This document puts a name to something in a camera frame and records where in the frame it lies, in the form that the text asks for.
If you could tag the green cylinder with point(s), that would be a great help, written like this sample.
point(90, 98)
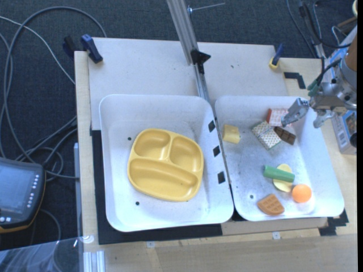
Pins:
point(278, 174)

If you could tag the pale flat board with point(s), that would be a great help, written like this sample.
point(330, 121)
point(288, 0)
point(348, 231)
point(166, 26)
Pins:
point(141, 67)

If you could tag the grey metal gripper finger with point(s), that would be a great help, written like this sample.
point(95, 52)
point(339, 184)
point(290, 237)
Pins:
point(296, 110)
point(320, 119)

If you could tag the orange waffle piece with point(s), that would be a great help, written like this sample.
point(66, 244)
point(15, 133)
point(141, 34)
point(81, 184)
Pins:
point(270, 205)

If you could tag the yellow cheese block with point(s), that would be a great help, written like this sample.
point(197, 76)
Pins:
point(230, 135)

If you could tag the yellow divided plate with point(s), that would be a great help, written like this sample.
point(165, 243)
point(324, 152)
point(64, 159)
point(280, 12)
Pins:
point(161, 174)

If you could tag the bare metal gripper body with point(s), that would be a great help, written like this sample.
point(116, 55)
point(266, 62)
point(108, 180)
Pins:
point(331, 102)

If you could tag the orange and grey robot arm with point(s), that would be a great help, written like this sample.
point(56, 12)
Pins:
point(353, 52)

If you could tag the red and white carton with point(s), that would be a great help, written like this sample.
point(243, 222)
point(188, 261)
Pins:
point(274, 116)

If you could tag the orange ball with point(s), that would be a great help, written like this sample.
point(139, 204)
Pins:
point(301, 193)

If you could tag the blue and white carton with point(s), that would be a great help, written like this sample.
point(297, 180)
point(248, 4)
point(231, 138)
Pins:
point(344, 142)

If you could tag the yellow flat slice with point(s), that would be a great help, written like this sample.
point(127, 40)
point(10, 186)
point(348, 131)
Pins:
point(282, 186)

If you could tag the white plastic tray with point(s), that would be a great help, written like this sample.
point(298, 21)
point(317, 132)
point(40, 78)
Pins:
point(158, 214)
point(249, 163)

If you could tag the green patterned white carton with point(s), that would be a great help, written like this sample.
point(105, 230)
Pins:
point(266, 137)

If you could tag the brown chocolate bar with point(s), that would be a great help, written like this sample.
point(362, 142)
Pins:
point(285, 135)

